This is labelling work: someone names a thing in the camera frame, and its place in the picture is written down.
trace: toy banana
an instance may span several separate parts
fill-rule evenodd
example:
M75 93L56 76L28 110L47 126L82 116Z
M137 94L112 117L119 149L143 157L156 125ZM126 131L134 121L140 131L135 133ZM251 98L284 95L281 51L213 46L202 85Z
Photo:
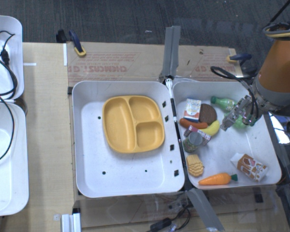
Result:
M219 120L215 120L207 128L200 129L200 130L203 131L203 132L205 132L206 134L208 134L210 136L214 136L219 131L219 128L220 128Z

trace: power cord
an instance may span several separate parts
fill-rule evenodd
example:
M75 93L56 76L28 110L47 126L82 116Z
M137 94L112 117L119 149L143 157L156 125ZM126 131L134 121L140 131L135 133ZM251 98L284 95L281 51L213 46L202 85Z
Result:
M162 229L170 226L172 224L172 221L174 221L177 218L180 218L186 211L188 213L188 216L187 216L185 222L180 227L176 228L175 231L182 229L190 221L191 213L188 210L188 208L190 208L190 207L192 207L192 205L188 204L188 205L184 206L183 209L181 209L174 218L171 219L171 218L167 217L159 222L156 222L156 223L150 225L150 230L148 230L147 232L157 232L159 230L162 230Z
M8 32L8 31L6 31L6 30L1 30L1 31L0 31L0 34L1 34L1 33L7 33L7 34L10 35L10 36L5 40L5 42L4 42L4 45L3 45L3 47L2 47L2 50L4 50L5 47L6 47L6 44L7 44L8 41L9 41L9 39L12 38L15 34L14 34L14 33L10 33L10 32Z
M11 111L11 109L9 108L8 104L5 102L5 100L0 96L0 100L3 102L3 104L7 107L7 109L9 110L9 113L11 115L11 119L12 119L12 134L11 134L11 139L10 139L10 143L7 147L7 149L5 150L5 152L3 153L2 156L0 156L0 160L9 152L11 145L12 145L12 141L13 141L13 137L14 137L14 130L15 130L15 121L14 121L14 116L13 113Z
M275 23L263 28L262 32L270 38L280 41L290 41L290 22Z
M252 90L250 89L250 85L245 80L246 78L236 77L235 75L233 75L230 72L227 72L226 70L224 70L221 67L211 66L211 71L212 71L212 73L214 73L214 74L216 74L218 76L221 76L223 78L236 80L236 81L240 82L248 90L248 92L249 92L249 94L251 96L251 99L252 99L250 114L253 115L254 107L256 107L256 119L258 119L259 118L258 103L257 103L257 100L256 100Z
M5 47L9 41L9 39L12 38L14 36L14 34L8 32L8 31L5 31L5 30L0 31L0 33L3 33L3 32L8 33L10 36L6 39L6 41L2 47L0 57L2 58L3 61L0 60L0 64L8 71L8 73L11 77L12 83L13 83L13 88L7 92L0 93L0 96L5 96L5 95L10 94L10 96L7 99L11 99L14 96L14 94L16 93L16 88L17 88L18 82L17 82L17 78L16 78L14 72L10 69L10 65L9 65L10 58L9 58L9 54L8 54L7 50L5 49Z

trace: toy sausage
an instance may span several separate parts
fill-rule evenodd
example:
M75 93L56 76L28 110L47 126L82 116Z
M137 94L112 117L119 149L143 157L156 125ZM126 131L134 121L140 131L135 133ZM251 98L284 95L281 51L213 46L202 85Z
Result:
M179 120L179 124L185 128L188 128L189 126L193 126L195 128L198 128L198 129L205 129L208 127L208 124L206 122L200 122L200 123L197 123L197 122L191 122L185 118L181 118Z

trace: toy bottle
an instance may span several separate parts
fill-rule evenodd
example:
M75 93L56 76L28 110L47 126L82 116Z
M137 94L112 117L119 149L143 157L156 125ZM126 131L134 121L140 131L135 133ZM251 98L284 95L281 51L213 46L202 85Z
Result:
M231 111L234 105L236 104L235 101L231 99L227 99L227 98L219 99L216 96L212 96L211 103L217 104L220 108L222 108L223 110L227 112Z
M195 151L203 142L203 137L197 132L191 132L183 141L184 150L188 153Z

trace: green bottle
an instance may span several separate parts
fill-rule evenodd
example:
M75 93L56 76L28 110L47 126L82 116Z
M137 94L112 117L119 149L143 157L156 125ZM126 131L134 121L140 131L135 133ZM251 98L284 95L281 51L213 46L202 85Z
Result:
M217 104L220 108L223 110L229 112L232 110L232 108L235 106L235 101L227 98L217 98L216 96L212 96L211 98L211 103L212 104Z
M243 116L239 115L239 117L237 118L237 120L235 121L235 123L232 125L234 128L238 128L238 129L243 129L246 128L247 125L245 125L242 121Z

